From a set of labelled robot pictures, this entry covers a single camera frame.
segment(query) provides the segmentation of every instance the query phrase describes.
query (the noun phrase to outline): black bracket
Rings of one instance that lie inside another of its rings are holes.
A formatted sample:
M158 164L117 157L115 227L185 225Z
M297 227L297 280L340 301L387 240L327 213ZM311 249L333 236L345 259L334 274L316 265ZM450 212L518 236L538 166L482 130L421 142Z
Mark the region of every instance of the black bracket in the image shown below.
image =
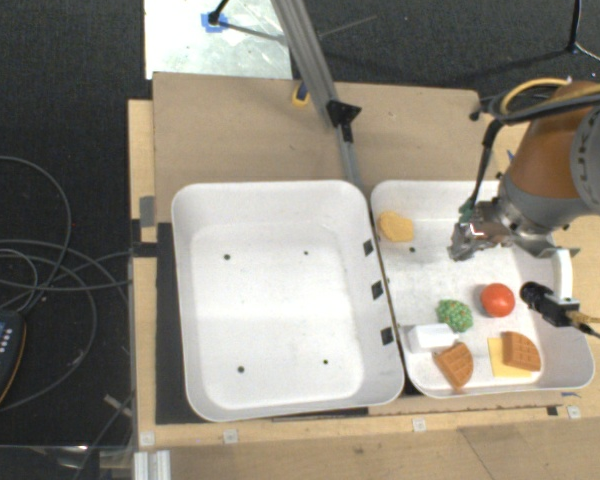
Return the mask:
M355 105L342 103L338 100L329 100L327 103L327 113L331 124L335 128L340 126L345 142L353 142L353 133L351 132L351 121L353 121L362 109Z

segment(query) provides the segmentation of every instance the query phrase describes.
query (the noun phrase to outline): black carpet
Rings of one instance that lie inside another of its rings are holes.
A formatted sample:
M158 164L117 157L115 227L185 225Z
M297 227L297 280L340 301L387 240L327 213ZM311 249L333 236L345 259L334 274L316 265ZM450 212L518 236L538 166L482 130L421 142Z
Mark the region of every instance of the black carpet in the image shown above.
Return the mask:
M573 1L306 0L318 32L377 16L324 37L336 80L472 88L482 96L541 75L600 80L599 62L564 52ZM580 41L600 55L600 0L584 1ZM94 258L130 246L126 102L151 96L143 42L143 0L0 0L0 155L35 162L58 180L73 211L71 246ZM44 178L0 163L0 238L60 243L63 219ZM124 258L107 265L125 278ZM13 275L26 279L26 271ZM85 279L105 281L94 273ZM103 397L128 396L125 304L115 290L95 298L93 350L60 387L0 413L0 444L90 442L114 412ZM88 301L49 295L29 325L5 404L48 385L80 356ZM119 444L128 431L121 417L102 443Z

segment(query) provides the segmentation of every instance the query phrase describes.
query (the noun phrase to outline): red tomato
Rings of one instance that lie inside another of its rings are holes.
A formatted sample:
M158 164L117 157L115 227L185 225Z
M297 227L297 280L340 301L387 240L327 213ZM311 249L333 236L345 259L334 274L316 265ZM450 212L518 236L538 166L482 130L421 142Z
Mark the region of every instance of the red tomato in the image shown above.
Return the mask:
M482 307L491 316L507 316L516 305L513 292L502 283L488 285L480 294Z

